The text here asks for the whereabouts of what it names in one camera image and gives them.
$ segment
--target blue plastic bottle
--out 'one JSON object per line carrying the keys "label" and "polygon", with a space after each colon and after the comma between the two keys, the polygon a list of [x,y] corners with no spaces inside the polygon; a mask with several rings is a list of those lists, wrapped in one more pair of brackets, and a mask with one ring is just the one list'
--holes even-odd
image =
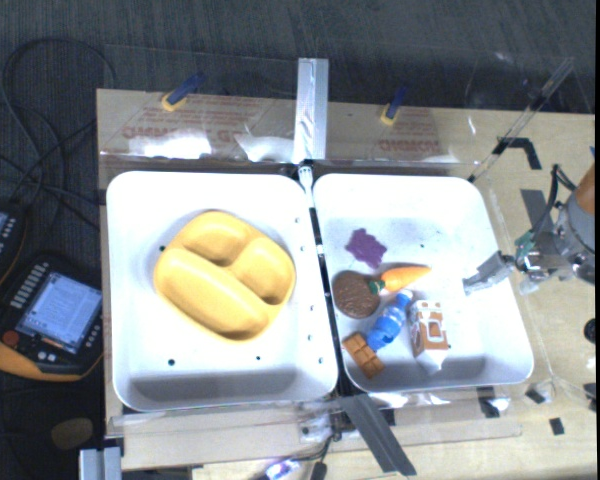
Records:
{"label": "blue plastic bottle", "polygon": [[407,306],[413,299],[411,290],[401,290],[395,300],[382,310],[382,314],[367,333],[367,345],[377,352],[400,334],[407,320]]}

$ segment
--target yellow plastic dish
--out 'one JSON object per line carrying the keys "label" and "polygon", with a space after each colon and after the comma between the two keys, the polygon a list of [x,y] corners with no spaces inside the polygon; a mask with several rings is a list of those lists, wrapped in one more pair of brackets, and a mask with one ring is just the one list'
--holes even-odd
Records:
{"label": "yellow plastic dish", "polygon": [[264,332],[288,302],[295,281],[293,261],[282,247],[216,210],[182,228],[153,271],[162,298],[203,330],[230,341]]}

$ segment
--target blue and yellow clip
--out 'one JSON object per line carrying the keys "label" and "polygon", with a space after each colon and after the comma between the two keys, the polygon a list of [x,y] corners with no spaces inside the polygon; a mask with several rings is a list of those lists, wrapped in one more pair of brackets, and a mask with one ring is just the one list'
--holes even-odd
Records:
{"label": "blue and yellow clip", "polygon": [[187,94],[196,91],[205,80],[206,77],[201,71],[190,76],[176,89],[162,97],[162,107],[167,112],[173,112],[178,107],[181,107],[187,101]]}
{"label": "blue and yellow clip", "polygon": [[402,105],[402,100],[404,100],[406,94],[407,86],[403,85],[393,95],[391,102],[387,103],[382,110],[380,121],[389,126],[395,122],[396,118],[398,117],[398,110],[400,109],[400,105]]}

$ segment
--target brown and white carton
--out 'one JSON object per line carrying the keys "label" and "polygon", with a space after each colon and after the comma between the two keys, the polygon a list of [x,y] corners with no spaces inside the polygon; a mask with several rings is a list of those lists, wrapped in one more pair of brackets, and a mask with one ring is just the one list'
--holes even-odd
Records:
{"label": "brown and white carton", "polygon": [[409,336],[416,361],[429,375],[440,371],[449,352],[442,304],[418,300],[409,308]]}

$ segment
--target gray carpet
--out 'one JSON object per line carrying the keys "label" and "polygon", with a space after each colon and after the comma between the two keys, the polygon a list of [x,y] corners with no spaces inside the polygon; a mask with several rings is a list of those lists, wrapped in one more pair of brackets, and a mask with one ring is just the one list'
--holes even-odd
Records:
{"label": "gray carpet", "polygon": [[[384,103],[408,82],[405,104],[456,108],[523,109],[533,95],[529,80],[541,84],[572,58],[573,75],[546,109],[595,112],[596,0],[0,0],[0,88],[4,82],[40,151],[66,139],[42,162],[45,182],[92,201],[95,128],[82,128],[95,118],[95,88],[113,86],[103,60],[74,42],[42,41],[11,58],[3,73],[19,46],[49,37],[109,55],[120,88],[162,90],[172,83],[168,76],[180,76],[173,66],[149,69],[142,48],[161,55],[322,57],[330,61],[333,100]],[[3,104],[0,155],[19,166],[0,158],[5,197],[37,157]],[[99,268],[94,204],[66,196],[67,208],[29,185],[17,194],[35,201],[22,262],[50,249]],[[77,450],[54,449],[49,429],[67,415],[99,419],[101,374],[49,390],[0,372],[0,480],[77,478]],[[97,424],[86,445],[99,445],[101,433]]]}

